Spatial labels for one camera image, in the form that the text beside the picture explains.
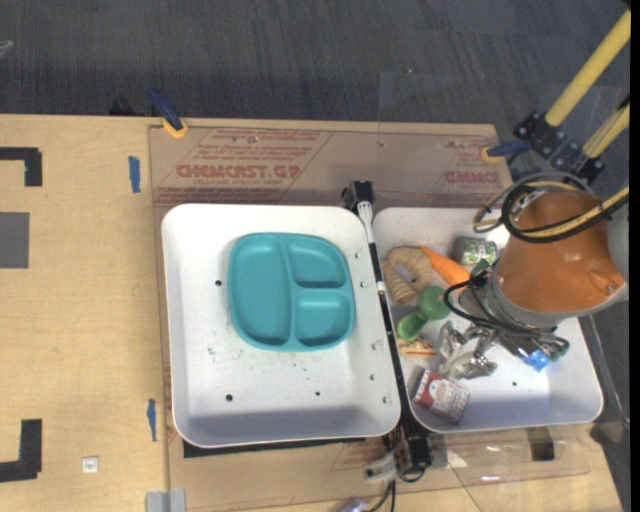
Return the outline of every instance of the dark gray carpet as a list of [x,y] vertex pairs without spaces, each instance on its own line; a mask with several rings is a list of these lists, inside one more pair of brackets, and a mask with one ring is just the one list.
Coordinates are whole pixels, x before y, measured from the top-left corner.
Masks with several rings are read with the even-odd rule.
[[[625,9],[621,0],[0,0],[0,40],[15,43],[0,61],[0,112],[107,115],[124,95],[149,114],[154,88],[189,117],[493,123],[508,141]],[[567,131],[584,142],[629,90],[627,45]],[[628,131],[602,160],[594,188],[606,196],[628,179]],[[628,318],[628,303],[596,317],[627,404]],[[608,448],[626,509],[628,440]]]

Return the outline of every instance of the orange toy carrot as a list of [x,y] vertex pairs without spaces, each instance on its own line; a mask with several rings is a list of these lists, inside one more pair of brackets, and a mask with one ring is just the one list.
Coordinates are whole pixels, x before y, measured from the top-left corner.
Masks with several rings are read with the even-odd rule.
[[449,283],[450,286],[463,283],[471,279],[471,272],[460,265],[457,261],[447,258],[446,256],[442,256],[427,247],[420,247],[420,250],[429,256],[433,270],[440,274],[442,279]]

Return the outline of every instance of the wooden surface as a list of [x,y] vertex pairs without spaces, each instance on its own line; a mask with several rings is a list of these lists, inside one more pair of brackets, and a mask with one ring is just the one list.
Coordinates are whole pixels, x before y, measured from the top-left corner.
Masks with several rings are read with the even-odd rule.
[[[0,146],[38,147],[44,179],[41,188],[25,188],[22,164],[0,161],[0,211],[31,215],[29,269],[0,269],[0,461],[18,457],[20,420],[43,421],[42,471],[36,480],[0,484],[3,512],[144,510],[146,492],[170,487],[149,183],[148,127],[157,124],[149,118],[0,116]],[[344,123],[312,125],[345,129]],[[370,130],[371,124],[349,128]],[[140,159],[139,194],[132,193],[129,156]],[[157,406],[157,442],[147,419],[149,399]],[[588,439],[577,449],[586,461],[582,474],[402,494],[397,510],[620,510],[602,450]],[[83,474],[87,456],[100,458],[98,473]],[[260,479],[260,468],[254,471]],[[246,492],[244,508],[250,508],[251,489]]]

